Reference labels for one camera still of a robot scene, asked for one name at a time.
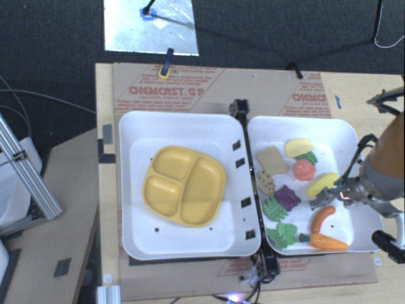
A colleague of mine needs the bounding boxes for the purple grapes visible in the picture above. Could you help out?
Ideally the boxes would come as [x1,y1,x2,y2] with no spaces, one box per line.
[273,184,302,212]

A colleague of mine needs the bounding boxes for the yellow corn cob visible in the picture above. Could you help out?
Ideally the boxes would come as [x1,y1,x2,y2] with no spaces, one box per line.
[305,172,339,198]

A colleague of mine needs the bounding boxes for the yellow divided plate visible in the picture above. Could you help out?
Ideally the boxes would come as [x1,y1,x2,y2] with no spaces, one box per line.
[141,145,227,229]

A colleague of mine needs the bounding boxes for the orange carrot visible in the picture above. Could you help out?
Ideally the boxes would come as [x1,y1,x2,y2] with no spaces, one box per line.
[298,232,349,251]

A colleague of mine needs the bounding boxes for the thin black rod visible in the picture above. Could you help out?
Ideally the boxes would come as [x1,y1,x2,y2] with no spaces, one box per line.
[236,106,277,275]

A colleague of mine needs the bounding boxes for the black cylinder on white bracket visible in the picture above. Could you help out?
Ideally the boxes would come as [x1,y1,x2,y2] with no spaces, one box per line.
[371,212,405,265]

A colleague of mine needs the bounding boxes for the green broccoli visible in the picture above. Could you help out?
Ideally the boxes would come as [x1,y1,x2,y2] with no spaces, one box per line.
[265,222,299,251]

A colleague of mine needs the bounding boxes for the brown cardboard board red print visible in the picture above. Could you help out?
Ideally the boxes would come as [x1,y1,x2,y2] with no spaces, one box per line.
[112,62,379,302]

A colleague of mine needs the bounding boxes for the pink toy strawberry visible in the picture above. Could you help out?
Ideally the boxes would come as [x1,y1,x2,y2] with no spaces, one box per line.
[292,159,316,181]

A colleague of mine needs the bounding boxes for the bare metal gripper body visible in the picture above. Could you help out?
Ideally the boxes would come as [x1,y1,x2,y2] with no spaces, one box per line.
[333,176,400,217]

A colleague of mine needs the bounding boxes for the yellow and green taco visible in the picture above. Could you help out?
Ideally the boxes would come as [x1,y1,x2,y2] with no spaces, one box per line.
[283,137,318,166]

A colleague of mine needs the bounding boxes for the white plastic tray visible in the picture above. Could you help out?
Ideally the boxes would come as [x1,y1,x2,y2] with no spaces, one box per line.
[118,110,263,261]
[246,115,386,256]

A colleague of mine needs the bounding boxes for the green lettuce leaf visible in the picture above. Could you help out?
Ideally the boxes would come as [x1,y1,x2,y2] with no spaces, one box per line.
[261,196,289,222]

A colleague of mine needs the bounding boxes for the brown toast slice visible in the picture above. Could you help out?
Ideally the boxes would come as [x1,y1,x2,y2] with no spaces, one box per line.
[256,146,290,176]

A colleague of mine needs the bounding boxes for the orange sausage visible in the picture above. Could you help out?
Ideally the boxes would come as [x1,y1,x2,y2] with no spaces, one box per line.
[310,205,337,234]

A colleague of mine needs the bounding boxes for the brown chocolate chip biscuit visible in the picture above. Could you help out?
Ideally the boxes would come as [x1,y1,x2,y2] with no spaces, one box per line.
[256,170,275,196]

